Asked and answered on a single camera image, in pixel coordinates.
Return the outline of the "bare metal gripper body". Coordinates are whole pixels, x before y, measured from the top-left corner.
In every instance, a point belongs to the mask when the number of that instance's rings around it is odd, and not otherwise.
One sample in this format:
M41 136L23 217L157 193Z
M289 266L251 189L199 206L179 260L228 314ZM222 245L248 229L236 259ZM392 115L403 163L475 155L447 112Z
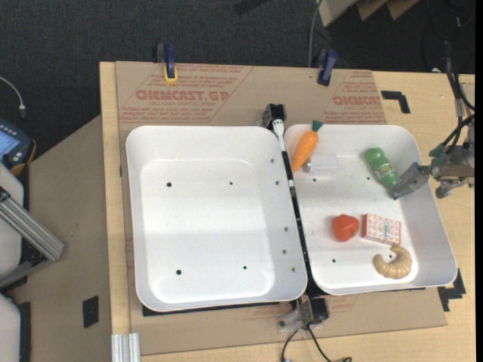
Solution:
M452 146L449 152L443 145L439 145L429 156L432 158L430 171L435 179L460 183L475 181L474 145Z

